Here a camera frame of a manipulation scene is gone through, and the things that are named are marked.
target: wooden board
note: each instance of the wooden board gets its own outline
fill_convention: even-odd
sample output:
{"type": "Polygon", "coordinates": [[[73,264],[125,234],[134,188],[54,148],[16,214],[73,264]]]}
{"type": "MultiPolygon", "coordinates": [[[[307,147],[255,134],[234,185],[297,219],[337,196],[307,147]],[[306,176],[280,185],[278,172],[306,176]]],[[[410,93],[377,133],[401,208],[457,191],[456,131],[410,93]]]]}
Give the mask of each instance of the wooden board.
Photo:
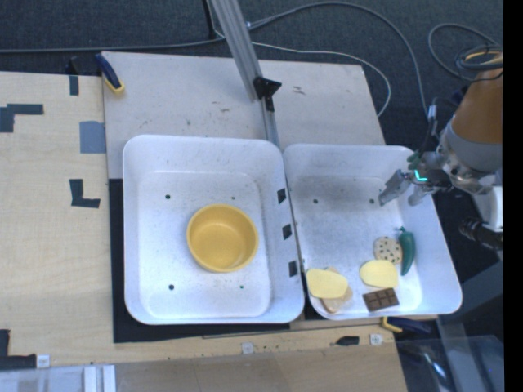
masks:
{"type": "Polygon", "coordinates": [[[358,345],[250,354],[175,362],[130,363],[116,367],[128,392],[278,390],[316,392],[406,392],[393,344],[358,345]]]}
{"type": "MultiPolygon", "coordinates": [[[[105,87],[109,178],[122,176],[122,152],[140,134],[265,139],[262,107],[251,101],[231,58],[106,52],[125,84],[105,87]]],[[[274,94],[282,151],[309,144],[384,145],[360,65],[260,60],[274,94]]]]}
{"type": "Polygon", "coordinates": [[[375,321],[296,321],[291,332],[113,343],[106,156],[82,154],[79,140],[80,122],[105,121],[102,81],[79,77],[71,96],[67,76],[0,73],[0,88],[0,107],[44,109],[17,114],[14,131],[0,133],[0,328],[11,330],[9,354],[49,354],[65,366],[240,355],[245,342],[260,354],[329,348],[341,336],[365,345],[375,332],[394,341],[375,321]],[[84,197],[100,206],[71,206],[69,179],[82,179],[84,197]]]}

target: yellow bowl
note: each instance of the yellow bowl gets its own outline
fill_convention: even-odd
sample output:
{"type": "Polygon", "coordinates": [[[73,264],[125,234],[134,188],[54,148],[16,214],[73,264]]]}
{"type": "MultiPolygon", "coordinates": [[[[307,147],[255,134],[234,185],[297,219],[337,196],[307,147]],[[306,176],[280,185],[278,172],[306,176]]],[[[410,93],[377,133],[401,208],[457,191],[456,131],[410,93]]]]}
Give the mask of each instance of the yellow bowl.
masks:
{"type": "Polygon", "coordinates": [[[251,218],[224,203],[199,209],[189,220],[186,237],[198,264],[219,273],[242,269],[258,249],[258,232],[251,218]]]}

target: toy bread slice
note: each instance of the toy bread slice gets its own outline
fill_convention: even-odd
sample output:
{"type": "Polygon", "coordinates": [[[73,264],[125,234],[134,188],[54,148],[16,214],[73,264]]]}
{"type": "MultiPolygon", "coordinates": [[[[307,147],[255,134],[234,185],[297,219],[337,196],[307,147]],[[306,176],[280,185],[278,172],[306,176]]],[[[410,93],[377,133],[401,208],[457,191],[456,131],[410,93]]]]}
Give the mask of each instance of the toy bread slice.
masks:
{"type": "Polygon", "coordinates": [[[373,287],[398,285],[398,270],[387,260],[367,261],[360,267],[360,277],[363,283],[373,287]]]}
{"type": "Polygon", "coordinates": [[[306,281],[309,293],[320,299],[341,297],[349,286],[346,278],[339,273],[322,269],[308,269],[306,281]]]}
{"type": "MultiPolygon", "coordinates": [[[[334,273],[338,273],[338,271],[333,267],[328,267],[327,270],[333,271],[334,273]]],[[[347,285],[345,293],[343,293],[343,295],[331,299],[321,298],[321,304],[324,306],[327,312],[329,312],[330,314],[336,314],[343,306],[343,304],[349,301],[350,299],[352,299],[352,289],[351,286],[347,285]]]]}
{"type": "Polygon", "coordinates": [[[376,260],[387,260],[397,265],[403,258],[403,249],[397,239],[391,237],[376,238],[373,244],[376,260]]]}

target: green light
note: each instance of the green light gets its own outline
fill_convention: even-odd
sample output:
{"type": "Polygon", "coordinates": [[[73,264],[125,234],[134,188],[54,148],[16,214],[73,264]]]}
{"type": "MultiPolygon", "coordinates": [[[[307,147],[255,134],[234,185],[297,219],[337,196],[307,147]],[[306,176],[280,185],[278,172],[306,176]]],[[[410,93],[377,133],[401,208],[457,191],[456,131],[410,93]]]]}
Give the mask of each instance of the green light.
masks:
{"type": "Polygon", "coordinates": [[[416,179],[419,181],[427,181],[428,179],[426,177],[420,177],[418,170],[414,170],[414,174],[416,175],[416,179]]]}

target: black mat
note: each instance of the black mat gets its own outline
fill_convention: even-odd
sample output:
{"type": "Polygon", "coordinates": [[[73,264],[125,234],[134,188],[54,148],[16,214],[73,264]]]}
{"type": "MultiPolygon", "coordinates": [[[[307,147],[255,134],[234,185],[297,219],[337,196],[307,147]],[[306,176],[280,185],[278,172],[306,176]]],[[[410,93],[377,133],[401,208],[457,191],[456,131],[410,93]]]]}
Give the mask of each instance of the black mat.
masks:
{"type": "Polygon", "coordinates": [[[287,330],[289,324],[146,325],[127,311],[123,295],[123,180],[109,180],[111,271],[113,277],[113,341],[160,341],[188,336],[287,330]]]}

